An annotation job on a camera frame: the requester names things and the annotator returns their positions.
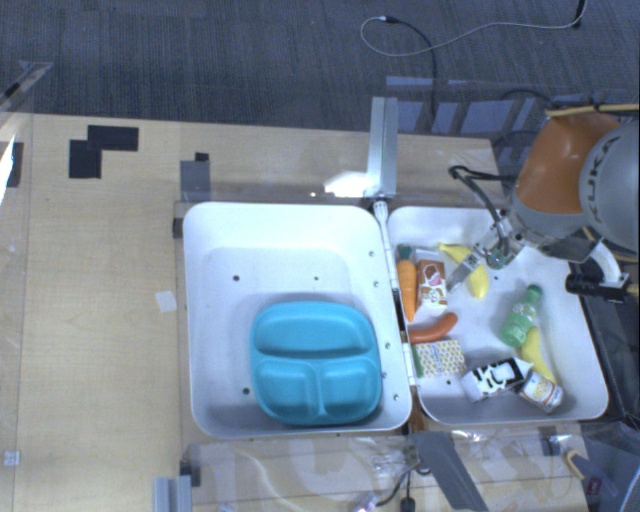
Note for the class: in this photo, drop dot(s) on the blue divided plate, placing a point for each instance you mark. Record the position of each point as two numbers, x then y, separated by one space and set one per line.
315 362

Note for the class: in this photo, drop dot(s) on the red sausage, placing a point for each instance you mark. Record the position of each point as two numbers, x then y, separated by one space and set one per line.
432 330

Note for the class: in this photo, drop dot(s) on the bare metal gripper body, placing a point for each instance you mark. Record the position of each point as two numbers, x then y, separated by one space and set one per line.
501 243

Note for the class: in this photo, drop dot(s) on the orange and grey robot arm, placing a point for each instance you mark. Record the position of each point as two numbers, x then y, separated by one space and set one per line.
560 165

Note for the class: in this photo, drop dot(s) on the green plastic bottle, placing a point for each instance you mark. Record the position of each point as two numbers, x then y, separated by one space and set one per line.
520 320

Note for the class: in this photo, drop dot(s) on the white plastic tray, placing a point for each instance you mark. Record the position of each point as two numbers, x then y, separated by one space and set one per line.
555 320
280 235

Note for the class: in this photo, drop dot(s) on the black cylinder on white bracket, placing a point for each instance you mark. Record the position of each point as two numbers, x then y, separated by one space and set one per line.
597 282

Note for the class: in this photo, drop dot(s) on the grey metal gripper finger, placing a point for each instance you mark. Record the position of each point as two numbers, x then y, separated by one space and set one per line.
462 275

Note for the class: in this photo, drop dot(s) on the yellow patterned carton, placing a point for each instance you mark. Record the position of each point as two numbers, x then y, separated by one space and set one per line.
440 357

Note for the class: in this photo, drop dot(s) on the orange and white juice carton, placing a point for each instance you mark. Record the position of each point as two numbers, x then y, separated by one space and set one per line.
432 287

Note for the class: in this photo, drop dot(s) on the black and white milk carton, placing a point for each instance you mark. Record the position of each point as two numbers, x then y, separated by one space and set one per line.
492 380

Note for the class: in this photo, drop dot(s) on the orange carrot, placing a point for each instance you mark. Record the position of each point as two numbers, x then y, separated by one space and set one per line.
407 287

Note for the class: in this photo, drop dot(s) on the yellow banana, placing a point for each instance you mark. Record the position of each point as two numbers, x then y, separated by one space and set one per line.
481 286
536 352

